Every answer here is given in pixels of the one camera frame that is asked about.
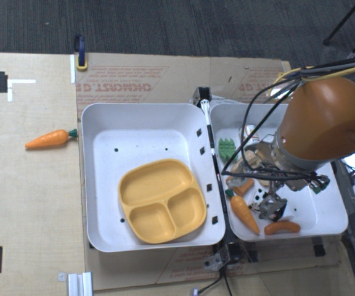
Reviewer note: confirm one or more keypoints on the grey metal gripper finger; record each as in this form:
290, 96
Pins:
266, 209
280, 203

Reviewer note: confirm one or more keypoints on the brown cardboard board red print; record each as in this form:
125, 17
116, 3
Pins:
165, 82

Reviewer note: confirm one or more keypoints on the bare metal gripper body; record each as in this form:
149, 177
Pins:
291, 179

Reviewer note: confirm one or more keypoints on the tan bread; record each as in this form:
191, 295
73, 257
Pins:
247, 160

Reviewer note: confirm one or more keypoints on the small orange carrot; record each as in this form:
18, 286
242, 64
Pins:
246, 187

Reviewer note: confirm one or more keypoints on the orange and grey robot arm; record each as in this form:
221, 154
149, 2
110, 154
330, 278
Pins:
325, 119

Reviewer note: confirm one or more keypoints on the white and red can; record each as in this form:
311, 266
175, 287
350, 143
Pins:
251, 133

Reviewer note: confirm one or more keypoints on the yellow divided plate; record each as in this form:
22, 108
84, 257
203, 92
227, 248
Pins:
153, 180

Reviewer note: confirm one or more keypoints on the white plastic tray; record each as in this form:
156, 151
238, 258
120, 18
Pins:
109, 196
322, 208

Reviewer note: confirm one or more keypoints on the green studded block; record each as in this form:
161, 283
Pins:
226, 148

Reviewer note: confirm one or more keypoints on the orange sausage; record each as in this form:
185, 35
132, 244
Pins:
282, 227

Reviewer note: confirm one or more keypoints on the black and white carton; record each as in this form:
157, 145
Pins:
257, 199

